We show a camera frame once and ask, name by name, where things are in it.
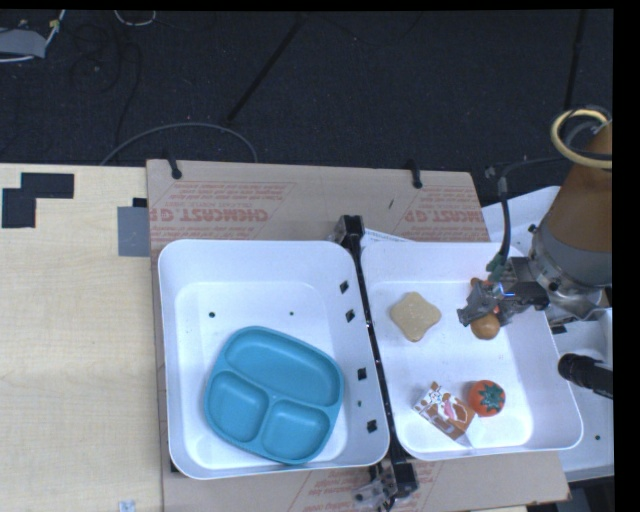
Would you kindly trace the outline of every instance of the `brown toy food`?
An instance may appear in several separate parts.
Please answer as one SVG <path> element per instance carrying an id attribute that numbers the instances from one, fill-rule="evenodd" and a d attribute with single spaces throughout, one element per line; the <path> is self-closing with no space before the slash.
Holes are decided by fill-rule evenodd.
<path id="1" fill-rule="evenodd" d="M 500 331 L 500 321 L 495 313 L 487 313 L 471 322 L 471 332 L 481 340 L 491 340 Z"/>
<path id="2" fill-rule="evenodd" d="M 478 416 L 495 416 L 504 407 L 506 394 L 504 389 L 492 380 L 475 382 L 467 393 L 467 404 Z"/>
<path id="3" fill-rule="evenodd" d="M 409 341 L 420 341 L 442 318 L 440 310 L 418 292 L 409 292 L 391 308 L 391 319 Z"/>

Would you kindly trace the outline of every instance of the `wooden surface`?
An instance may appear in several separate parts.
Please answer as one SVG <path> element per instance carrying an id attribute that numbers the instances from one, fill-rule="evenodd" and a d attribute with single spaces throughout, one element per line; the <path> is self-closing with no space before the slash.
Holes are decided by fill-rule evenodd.
<path id="1" fill-rule="evenodd" d="M 75 196 L 0 229 L 0 510 L 161 510 L 150 261 L 117 240 L 145 171 L 0 165 L 0 188 L 26 170 L 73 172 Z"/>

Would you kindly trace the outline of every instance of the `toy tomato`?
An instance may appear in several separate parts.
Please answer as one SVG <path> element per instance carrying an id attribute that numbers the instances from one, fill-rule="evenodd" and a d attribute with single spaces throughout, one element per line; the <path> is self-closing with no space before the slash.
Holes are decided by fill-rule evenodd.
<path id="1" fill-rule="evenodd" d="M 478 416 L 495 416 L 504 407 L 504 389 L 491 380 L 479 380 L 469 389 L 467 403 Z"/>

